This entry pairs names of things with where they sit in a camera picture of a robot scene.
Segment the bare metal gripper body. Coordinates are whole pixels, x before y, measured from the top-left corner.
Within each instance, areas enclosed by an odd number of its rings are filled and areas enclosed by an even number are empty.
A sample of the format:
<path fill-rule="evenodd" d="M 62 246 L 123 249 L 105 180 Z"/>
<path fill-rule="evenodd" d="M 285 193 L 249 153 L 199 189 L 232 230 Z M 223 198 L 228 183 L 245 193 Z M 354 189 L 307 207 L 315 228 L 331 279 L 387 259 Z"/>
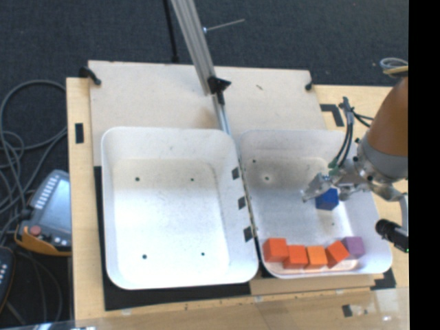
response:
<path fill-rule="evenodd" d="M 328 173 L 323 175 L 324 182 L 336 187 L 340 192 L 370 190 L 378 171 L 372 163 L 355 155 L 352 158 L 335 157 L 328 164 Z"/>

